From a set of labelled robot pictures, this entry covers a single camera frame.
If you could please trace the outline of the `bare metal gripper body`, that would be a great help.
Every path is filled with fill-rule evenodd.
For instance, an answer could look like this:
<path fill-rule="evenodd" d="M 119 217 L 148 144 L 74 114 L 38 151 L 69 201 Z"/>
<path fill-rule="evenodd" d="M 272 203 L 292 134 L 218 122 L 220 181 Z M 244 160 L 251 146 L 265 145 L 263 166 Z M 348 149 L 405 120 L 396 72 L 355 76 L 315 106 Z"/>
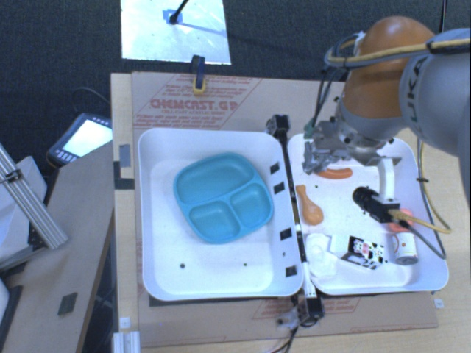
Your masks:
<path fill-rule="evenodd" d="M 335 155 L 337 162 L 354 159 L 362 165 L 374 162 L 379 157 L 378 150 L 385 145 L 385 140 L 368 138 L 343 120 L 321 121 L 314 130 L 312 141 L 316 157 L 328 153 Z"/>

